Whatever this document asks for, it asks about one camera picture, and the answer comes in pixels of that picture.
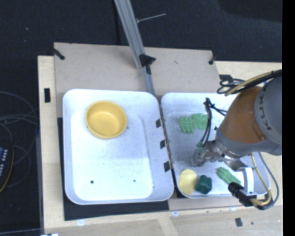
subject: wooden board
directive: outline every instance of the wooden board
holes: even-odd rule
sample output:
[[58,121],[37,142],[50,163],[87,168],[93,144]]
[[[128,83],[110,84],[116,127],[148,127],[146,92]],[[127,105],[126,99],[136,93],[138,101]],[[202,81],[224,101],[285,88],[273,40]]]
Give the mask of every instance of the wooden board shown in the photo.
[[[42,174],[43,174],[43,204],[44,204],[44,227],[47,233],[58,233],[60,228],[67,232],[83,232],[83,235],[94,235],[94,232],[114,232],[115,235],[123,235],[124,226],[129,227],[129,232],[140,232],[138,227],[143,223],[147,228],[155,227],[155,233],[157,235],[192,235],[193,226],[197,226],[197,219],[190,220],[190,231],[184,228],[180,228],[177,224],[177,220],[172,218],[178,216],[191,216],[197,218],[197,214],[207,217],[207,213],[216,213],[221,216],[221,220],[229,217],[228,213],[235,215],[238,212],[248,212],[250,208],[244,208],[243,206],[234,207],[232,202],[238,204],[235,198],[229,197],[231,200],[207,200],[207,203],[203,203],[198,209],[192,205],[186,205],[183,202],[175,200],[173,197],[171,207],[173,211],[166,212],[153,212],[143,213],[135,215],[118,215],[107,216],[99,218],[91,218],[85,220],[65,221],[63,214],[63,200],[62,200],[62,186],[61,186],[61,174],[60,174],[60,158],[59,158],[59,141],[58,141],[58,128],[57,128],[57,112],[56,112],[56,83],[55,83],[55,66],[54,57],[39,56],[38,57],[38,75],[39,75],[39,103],[40,103],[40,122],[41,122],[41,150],[42,150]],[[246,73],[251,73],[252,76],[267,72],[269,70],[281,69],[282,64],[279,63],[250,63],[250,62],[216,62],[217,71],[220,74],[232,74],[234,78],[243,78]],[[45,102],[45,90],[49,89],[51,93],[51,101]],[[273,174],[277,178],[280,185],[280,199],[277,202],[277,206],[283,205],[282,194],[282,157],[275,157],[271,155],[264,156],[268,166],[271,168]],[[187,210],[178,209],[184,206]],[[278,213],[282,214],[282,209],[275,210],[270,209],[269,219],[272,215]],[[266,218],[260,217],[256,220],[267,221]],[[261,226],[255,223],[254,229],[256,235],[266,233],[264,224]],[[277,235],[272,232],[272,229],[277,225],[269,224],[269,230],[267,235]],[[233,235],[242,235],[242,231],[234,231]]]
[[[70,89],[145,91],[142,69],[137,69],[127,46],[55,43],[65,59],[55,57],[57,116],[62,97]],[[208,62],[211,51],[146,48],[156,95],[168,92],[215,92],[219,76]]]

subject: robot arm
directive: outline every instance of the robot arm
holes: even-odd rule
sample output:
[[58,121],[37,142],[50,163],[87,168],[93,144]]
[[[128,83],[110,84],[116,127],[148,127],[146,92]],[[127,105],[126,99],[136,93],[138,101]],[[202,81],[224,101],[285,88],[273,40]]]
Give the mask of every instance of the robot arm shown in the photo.
[[[269,76],[271,80],[265,86],[257,86]],[[251,155],[254,161],[252,152],[256,151],[282,155],[282,70],[260,76],[256,81],[243,82],[228,90],[226,95],[237,92],[238,96],[217,129],[215,140],[208,141],[201,150],[195,150],[194,166],[201,166],[207,161],[224,161],[234,171],[243,171],[247,176],[252,174],[252,168],[242,163],[242,157]],[[266,185],[266,199],[260,201],[255,194],[247,191],[247,179],[245,177],[245,187],[231,183],[229,191],[245,206],[270,207],[273,200]]]

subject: yellow cable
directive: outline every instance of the yellow cable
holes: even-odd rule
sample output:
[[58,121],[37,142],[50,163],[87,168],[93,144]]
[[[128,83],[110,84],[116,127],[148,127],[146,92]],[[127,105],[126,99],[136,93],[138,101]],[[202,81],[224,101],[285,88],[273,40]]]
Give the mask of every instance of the yellow cable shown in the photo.
[[246,81],[242,82],[241,84],[237,85],[236,87],[232,88],[231,90],[229,90],[229,91],[225,94],[225,96],[230,95],[231,93],[233,93],[233,92],[235,92],[237,89],[239,89],[239,88],[241,88],[241,87],[247,85],[248,83],[251,83],[251,82],[253,82],[253,81],[257,80],[257,79],[260,79],[260,78],[262,78],[262,77],[264,77],[264,76],[270,75],[270,74],[273,73],[273,72],[276,72],[276,71],[266,72],[266,73],[263,73],[263,74],[257,75],[257,76],[255,76],[255,77],[252,77],[251,79],[246,80]]
[[259,176],[259,178],[260,178],[262,184],[264,185],[264,187],[265,187],[265,189],[266,189],[266,191],[267,191],[267,193],[268,193],[268,198],[267,198],[267,200],[265,200],[265,201],[258,200],[258,199],[250,199],[250,201],[251,201],[251,203],[252,203],[254,206],[265,206],[265,205],[267,205],[267,204],[270,203],[271,198],[272,198],[272,194],[271,194],[271,191],[270,191],[269,188],[267,187],[266,182],[264,181],[263,177],[261,176],[261,174],[260,174],[260,172],[259,172],[259,170],[258,170],[258,168],[257,168],[256,160],[255,160],[255,157],[254,157],[253,153],[251,153],[251,159],[252,159],[252,162],[253,162],[254,166],[256,167],[256,172],[257,172],[257,174],[258,174],[258,176]]

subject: wooden table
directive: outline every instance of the wooden table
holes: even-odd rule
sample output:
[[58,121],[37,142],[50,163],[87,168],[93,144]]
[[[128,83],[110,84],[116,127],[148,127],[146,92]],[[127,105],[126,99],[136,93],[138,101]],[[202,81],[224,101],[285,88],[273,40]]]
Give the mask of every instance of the wooden table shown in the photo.
[[[264,72],[282,68],[281,63],[263,62],[216,61],[215,65],[219,74],[231,74],[233,78],[241,79],[249,79]],[[191,236],[199,235],[199,233],[201,235],[262,235],[264,233],[279,235],[283,233],[282,156],[268,154],[264,155],[264,159],[279,183],[280,197],[277,204],[266,211],[240,206],[234,197],[227,197],[208,199],[205,206],[197,209],[186,206],[183,210],[65,221],[57,128],[55,57],[38,57],[38,75],[45,233],[70,236]],[[49,102],[45,102],[45,89],[50,90]],[[236,221],[242,222],[242,226],[236,224]]]

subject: yellow bowl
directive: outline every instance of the yellow bowl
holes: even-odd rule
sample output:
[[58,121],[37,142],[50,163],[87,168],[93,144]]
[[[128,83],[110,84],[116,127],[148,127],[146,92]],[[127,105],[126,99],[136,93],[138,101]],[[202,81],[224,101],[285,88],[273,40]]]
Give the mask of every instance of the yellow bowl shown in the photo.
[[126,113],[112,101],[94,102],[88,107],[85,117],[90,132],[102,139],[117,137],[127,127]]

